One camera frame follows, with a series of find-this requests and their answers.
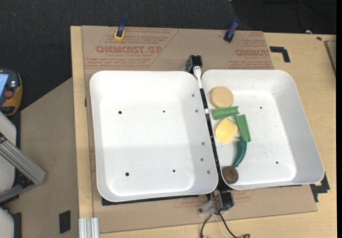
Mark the brown cardboard board, red print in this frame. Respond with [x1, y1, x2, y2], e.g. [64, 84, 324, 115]
[81, 25, 318, 234]

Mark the dark green chili pepper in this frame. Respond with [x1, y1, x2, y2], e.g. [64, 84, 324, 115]
[231, 136, 248, 169]

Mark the yellow rounded toy food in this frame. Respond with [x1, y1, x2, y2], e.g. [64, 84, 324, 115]
[215, 117, 238, 144]

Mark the tan round biscuit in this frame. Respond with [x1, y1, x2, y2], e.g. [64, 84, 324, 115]
[209, 86, 234, 109]

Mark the white plastic tray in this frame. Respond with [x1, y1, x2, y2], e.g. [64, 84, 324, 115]
[89, 70, 219, 203]
[200, 69, 325, 191]

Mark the light green celery piece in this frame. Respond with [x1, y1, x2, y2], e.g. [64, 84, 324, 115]
[235, 114, 252, 142]
[212, 106, 240, 121]

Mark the thin black and white rod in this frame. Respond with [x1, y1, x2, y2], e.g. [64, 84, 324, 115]
[192, 65, 223, 182]

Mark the brown round toy food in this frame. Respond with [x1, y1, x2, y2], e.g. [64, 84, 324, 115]
[221, 165, 239, 185]

